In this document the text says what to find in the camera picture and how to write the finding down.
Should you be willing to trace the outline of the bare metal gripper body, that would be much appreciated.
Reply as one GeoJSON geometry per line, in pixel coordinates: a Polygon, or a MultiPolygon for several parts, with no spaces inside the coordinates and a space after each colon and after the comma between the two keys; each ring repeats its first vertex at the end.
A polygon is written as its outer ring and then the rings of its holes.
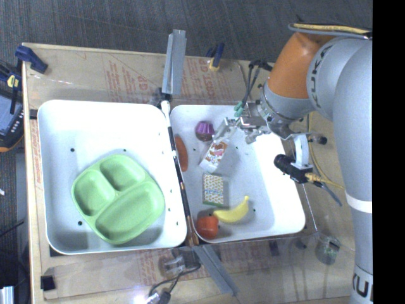
{"type": "Polygon", "coordinates": [[[287,137],[287,117],[276,112],[270,105],[261,101],[237,105],[237,126],[247,129],[269,130],[278,137],[287,137]]]}

